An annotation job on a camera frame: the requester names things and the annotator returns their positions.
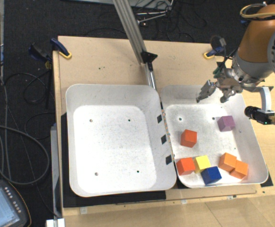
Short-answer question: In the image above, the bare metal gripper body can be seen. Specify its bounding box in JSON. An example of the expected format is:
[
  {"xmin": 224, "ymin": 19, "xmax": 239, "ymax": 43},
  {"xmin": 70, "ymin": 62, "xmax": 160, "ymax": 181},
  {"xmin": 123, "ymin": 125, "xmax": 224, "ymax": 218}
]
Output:
[{"xmin": 216, "ymin": 67, "xmax": 266, "ymax": 96}]

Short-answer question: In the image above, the purple cube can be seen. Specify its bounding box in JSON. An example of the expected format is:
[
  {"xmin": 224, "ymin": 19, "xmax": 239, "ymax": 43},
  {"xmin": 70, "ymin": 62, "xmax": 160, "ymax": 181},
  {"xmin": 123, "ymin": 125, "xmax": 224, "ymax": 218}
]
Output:
[{"xmin": 217, "ymin": 115, "xmax": 236, "ymax": 132}]

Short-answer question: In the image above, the red-orange cube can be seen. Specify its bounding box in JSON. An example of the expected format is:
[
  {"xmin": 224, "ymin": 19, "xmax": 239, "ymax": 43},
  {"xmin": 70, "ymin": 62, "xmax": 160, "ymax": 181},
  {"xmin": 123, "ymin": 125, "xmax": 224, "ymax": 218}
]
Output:
[
  {"xmin": 176, "ymin": 157, "xmax": 196, "ymax": 176},
  {"xmin": 180, "ymin": 129, "xmax": 198, "ymax": 148}
]

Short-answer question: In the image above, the white plastic tray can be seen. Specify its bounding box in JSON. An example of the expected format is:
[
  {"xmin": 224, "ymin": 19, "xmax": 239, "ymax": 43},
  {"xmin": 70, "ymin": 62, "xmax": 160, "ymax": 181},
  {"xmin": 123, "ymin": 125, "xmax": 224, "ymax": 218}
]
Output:
[
  {"xmin": 160, "ymin": 84, "xmax": 269, "ymax": 189},
  {"xmin": 65, "ymin": 83, "xmax": 177, "ymax": 198}
]

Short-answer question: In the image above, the light orange cube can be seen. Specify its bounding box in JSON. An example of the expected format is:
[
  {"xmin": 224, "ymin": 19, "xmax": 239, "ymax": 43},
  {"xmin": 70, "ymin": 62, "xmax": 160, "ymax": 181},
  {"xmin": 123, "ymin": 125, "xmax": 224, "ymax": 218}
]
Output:
[
  {"xmin": 230, "ymin": 160, "xmax": 249, "ymax": 180},
  {"xmin": 218, "ymin": 152, "xmax": 238, "ymax": 173}
]

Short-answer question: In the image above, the yellow cube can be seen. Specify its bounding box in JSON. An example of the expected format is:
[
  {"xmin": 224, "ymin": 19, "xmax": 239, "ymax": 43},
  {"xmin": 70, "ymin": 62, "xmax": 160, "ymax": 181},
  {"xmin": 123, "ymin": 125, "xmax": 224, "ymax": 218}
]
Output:
[{"xmin": 194, "ymin": 155, "xmax": 212, "ymax": 174}]

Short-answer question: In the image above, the blue cube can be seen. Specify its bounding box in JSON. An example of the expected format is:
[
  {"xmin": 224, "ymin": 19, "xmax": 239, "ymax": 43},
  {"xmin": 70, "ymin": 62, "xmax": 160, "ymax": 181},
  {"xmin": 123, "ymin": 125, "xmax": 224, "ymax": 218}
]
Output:
[{"xmin": 200, "ymin": 166, "xmax": 222, "ymax": 186}]

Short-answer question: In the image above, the pale wood board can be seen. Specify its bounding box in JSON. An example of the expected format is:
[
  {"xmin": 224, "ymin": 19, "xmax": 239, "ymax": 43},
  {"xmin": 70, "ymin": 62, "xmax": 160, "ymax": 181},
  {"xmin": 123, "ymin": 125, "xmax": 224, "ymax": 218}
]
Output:
[{"xmin": 57, "ymin": 35, "xmax": 275, "ymax": 217}]

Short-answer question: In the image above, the black cylinder on white bracket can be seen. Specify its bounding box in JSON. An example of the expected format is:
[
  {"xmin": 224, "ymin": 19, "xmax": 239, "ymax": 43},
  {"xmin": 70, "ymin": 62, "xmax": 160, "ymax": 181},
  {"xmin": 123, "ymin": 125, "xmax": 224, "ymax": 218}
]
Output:
[{"xmin": 244, "ymin": 86, "xmax": 275, "ymax": 125}]

